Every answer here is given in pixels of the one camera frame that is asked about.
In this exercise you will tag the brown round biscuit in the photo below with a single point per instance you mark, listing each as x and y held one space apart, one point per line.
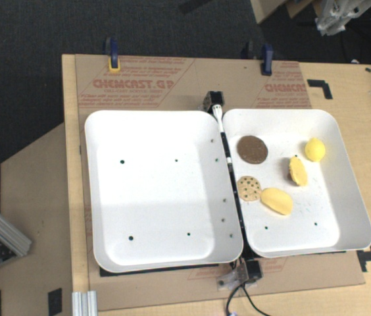
252 149

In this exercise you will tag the brown cardboard board red print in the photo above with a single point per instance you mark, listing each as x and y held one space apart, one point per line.
179 77

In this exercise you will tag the thin black and white rod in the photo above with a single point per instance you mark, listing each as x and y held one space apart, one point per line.
227 150

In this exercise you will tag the white plastic tray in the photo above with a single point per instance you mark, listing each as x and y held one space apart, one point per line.
159 189
330 189

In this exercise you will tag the tan chocolate chip biscuit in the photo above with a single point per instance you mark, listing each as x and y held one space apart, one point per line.
248 189

